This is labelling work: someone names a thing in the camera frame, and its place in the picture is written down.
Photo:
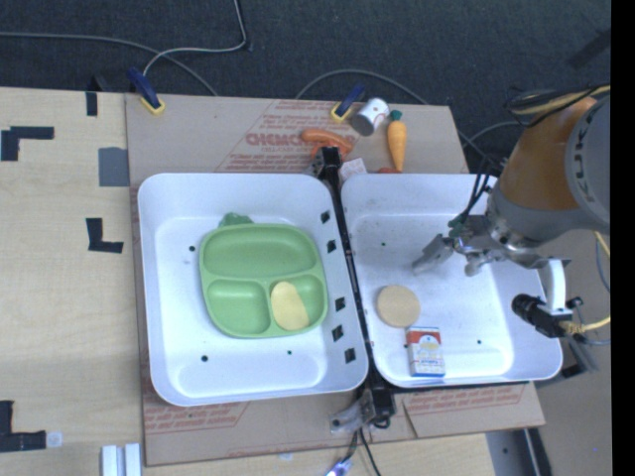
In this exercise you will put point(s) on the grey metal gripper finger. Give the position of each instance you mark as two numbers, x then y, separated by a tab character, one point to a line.
434	256
476	266

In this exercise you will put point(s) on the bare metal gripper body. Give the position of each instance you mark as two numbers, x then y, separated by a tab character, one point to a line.
501	243

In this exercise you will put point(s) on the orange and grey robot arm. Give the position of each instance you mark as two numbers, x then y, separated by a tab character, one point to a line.
541	176

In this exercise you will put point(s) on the tan round biscuit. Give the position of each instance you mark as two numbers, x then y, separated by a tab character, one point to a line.
398	306

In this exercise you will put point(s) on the white plastic tray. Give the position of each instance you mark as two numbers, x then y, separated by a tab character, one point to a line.
248	365
471	335

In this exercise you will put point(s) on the thin black rod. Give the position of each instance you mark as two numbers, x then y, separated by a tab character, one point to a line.
349	261

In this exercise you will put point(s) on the white and red carton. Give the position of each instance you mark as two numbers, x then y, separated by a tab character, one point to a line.
425	352

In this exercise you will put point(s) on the small orange toy piece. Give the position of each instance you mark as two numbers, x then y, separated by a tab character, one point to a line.
388	170

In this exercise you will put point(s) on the white and pink packet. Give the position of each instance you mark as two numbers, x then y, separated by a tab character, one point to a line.
354	168

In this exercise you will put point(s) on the orange carrot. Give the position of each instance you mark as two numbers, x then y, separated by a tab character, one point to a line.
397	139

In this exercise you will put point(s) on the yellow oval toy food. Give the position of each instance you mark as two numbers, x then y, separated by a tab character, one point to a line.
289	306

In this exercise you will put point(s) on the white small can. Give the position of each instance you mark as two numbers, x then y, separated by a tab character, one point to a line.
371	114

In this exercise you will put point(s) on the orange sausage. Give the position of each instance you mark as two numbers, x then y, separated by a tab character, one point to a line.
325	138

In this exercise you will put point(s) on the green divided plate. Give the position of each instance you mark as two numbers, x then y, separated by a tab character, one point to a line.
248	256

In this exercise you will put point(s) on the brown cardboard board red print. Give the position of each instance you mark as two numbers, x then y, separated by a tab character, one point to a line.
208	132

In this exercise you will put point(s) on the black cylinder on white bracket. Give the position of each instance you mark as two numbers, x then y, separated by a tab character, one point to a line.
538	313

